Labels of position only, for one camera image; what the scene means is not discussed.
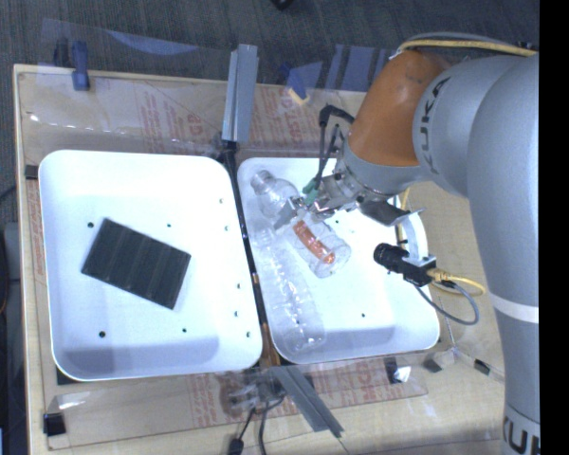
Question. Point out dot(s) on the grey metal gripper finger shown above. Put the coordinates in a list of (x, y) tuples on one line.
[(287, 213), (323, 213)]

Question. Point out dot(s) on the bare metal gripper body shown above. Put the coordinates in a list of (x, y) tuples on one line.
[(339, 192)]

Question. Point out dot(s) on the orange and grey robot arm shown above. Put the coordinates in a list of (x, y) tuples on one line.
[(483, 159)]

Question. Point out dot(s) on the small clear plastic bottle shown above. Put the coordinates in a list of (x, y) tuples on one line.
[(271, 194)]

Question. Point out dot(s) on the clear bottle with orange label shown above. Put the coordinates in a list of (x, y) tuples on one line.
[(324, 251)]

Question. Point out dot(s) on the long clear plastic bottle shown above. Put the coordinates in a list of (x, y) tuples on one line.
[(291, 301)]

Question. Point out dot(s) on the white plastic tray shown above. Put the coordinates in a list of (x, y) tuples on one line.
[(137, 183), (374, 311)]

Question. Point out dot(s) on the black ribbed rectangular pad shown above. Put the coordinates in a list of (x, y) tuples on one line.
[(135, 263)]

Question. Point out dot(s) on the pale board with red print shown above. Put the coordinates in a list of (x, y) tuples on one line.
[(123, 410)]

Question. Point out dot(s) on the black cylinder on white bracket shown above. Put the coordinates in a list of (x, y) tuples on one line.
[(398, 256)]

